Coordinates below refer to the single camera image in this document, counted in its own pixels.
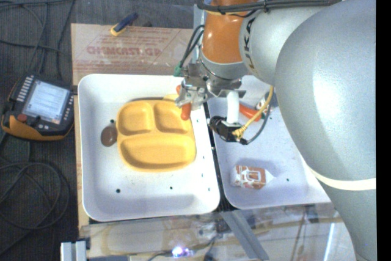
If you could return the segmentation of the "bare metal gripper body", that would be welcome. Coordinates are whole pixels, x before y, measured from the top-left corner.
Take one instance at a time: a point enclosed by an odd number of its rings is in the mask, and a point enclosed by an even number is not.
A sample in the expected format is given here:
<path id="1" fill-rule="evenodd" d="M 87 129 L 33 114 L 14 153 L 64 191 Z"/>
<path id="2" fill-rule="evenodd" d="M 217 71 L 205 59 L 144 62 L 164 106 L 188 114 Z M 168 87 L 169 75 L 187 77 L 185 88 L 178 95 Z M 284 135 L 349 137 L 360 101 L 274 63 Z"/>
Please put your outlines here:
<path id="1" fill-rule="evenodd" d="M 193 100 L 207 100 L 212 97 L 226 98 L 230 93 L 240 92 L 242 77 L 246 75 L 246 67 L 242 62 L 217 64 L 197 62 L 189 64 L 181 84 L 185 95 Z"/>

